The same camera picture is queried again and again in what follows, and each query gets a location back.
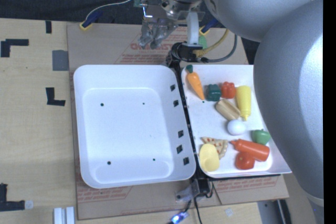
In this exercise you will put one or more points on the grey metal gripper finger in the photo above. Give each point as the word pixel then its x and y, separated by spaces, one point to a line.
pixel 146 36
pixel 160 38

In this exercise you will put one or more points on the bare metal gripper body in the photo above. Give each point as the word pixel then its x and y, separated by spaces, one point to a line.
pixel 168 14

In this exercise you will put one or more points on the brown cardboard board red print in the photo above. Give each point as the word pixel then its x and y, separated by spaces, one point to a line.
pixel 105 44

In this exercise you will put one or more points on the orange toy carrot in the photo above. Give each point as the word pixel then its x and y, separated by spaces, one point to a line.
pixel 195 82

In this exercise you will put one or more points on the dark green toy pepper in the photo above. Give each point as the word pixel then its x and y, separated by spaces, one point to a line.
pixel 213 93

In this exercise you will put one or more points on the red toy pepper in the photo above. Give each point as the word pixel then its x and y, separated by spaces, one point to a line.
pixel 228 90

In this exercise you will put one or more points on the white plastic tray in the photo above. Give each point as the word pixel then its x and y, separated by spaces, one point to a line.
pixel 212 123
pixel 123 126

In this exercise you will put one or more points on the toy hot dog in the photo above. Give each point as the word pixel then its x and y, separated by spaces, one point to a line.
pixel 228 109

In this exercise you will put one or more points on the yellow toy mustard bottle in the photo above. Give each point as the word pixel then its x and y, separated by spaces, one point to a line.
pixel 243 99

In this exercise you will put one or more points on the white toy egg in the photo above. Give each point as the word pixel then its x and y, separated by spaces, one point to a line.
pixel 236 127

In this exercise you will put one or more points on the toy pizza slice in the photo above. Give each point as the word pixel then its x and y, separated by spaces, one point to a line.
pixel 221 147

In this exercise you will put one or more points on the light green toy apple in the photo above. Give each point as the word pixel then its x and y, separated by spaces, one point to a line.
pixel 261 137

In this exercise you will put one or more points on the orange toy ketchup bottle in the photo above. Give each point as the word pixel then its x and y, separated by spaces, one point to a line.
pixel 253 150

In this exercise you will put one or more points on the red toy tomato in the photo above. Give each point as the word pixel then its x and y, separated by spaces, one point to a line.
pixel 244 162

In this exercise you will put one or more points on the black cylinder on white bracket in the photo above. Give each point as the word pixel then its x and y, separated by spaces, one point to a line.
pixel 193 31

